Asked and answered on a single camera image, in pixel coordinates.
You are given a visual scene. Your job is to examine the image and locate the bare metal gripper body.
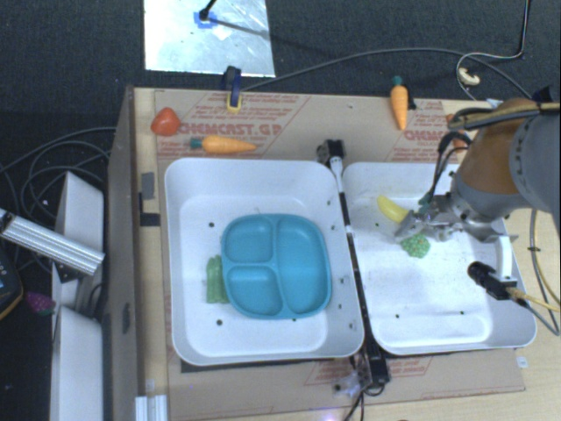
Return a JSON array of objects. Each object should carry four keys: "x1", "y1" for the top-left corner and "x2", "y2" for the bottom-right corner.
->
[{"x1": 410, "y1": 194, "x2": 488, "y2": 242}]

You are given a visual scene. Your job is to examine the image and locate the yellow banana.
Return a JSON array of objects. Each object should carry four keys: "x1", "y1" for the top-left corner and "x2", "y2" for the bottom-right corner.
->
[{"x1": 376, "y1": 194, "x2": 415, "y2": 225}]

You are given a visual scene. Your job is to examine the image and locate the green broccoli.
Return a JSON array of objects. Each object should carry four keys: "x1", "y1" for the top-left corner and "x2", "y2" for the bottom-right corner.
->
[{"x1": 399, "y1": 232, "x2": 432, "y2": 260}]

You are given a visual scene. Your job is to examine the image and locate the thin black and white rod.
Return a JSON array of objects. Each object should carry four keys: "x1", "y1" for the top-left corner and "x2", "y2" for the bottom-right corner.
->
[{"x1": 331, "y1": 155, "x2": 381, "y2": 361}]

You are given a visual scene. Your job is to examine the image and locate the white plastic tray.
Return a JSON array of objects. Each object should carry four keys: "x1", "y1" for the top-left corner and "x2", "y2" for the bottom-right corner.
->
[
  {"x1": 164, "y1": 156, "x2": 366, "y2": 367},
  {"x1": 341, "y1": 161, "x2": 538, "y2": 356}
]

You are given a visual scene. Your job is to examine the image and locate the orange carrot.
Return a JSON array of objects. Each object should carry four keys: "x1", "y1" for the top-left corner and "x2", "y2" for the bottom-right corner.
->
[
  {"x1": 188, "y1": 134, "x2": 258, "y2": 155},
  {"x1": 389, "y1": 75, "x2": 411, "y2": 132}
]

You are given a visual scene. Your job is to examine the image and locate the blue divided plate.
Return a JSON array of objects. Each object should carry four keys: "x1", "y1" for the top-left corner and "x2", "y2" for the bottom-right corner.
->
[{"x1": 220, "y1": 213, "x2": 333, "y2": 321}]

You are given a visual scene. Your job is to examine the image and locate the white toy mushroom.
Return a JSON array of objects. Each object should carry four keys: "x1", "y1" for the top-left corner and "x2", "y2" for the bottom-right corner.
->
[{"x1": 457, "y1": 67, "x2": 481, "y2": 87}]

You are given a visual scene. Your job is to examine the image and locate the brown cardboard board red print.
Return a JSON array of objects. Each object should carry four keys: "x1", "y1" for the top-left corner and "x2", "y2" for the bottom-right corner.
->
[{"x1": 153, "y1": 88, "x2": 526, "y2": 411}]

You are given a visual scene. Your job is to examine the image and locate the green toy pea pod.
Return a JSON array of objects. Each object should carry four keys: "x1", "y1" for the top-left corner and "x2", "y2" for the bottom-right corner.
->
[{"x1": 205, "y1": 254, "x2": 230, "y2": 305}]

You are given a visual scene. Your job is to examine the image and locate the red toy strawberry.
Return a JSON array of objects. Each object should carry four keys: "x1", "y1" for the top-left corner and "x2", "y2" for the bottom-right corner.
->
[{"x1": 150, "y1": 106, "x2": 182, "y2": 138}]

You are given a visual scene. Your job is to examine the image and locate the purple grapes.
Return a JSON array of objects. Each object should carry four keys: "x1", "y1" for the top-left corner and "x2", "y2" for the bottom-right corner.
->
[{"x1": 24, "y1": 290, "x2": 57, "y2": 318}]

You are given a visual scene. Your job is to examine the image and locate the black cylinder on white bracket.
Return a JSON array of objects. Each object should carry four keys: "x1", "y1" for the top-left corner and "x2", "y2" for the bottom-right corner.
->
[{"x1": 466, "y1": 233, "x2": 519, "y2": 301}]

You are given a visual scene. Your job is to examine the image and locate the black block with thin wires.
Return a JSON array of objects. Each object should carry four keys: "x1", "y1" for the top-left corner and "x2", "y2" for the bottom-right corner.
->
[
  {"x1": 364, "y1": 343, "x2": 392, "y2": 389},
  {"x1": 316, "y1": 139, "x2": 348, "y2": 165}
]

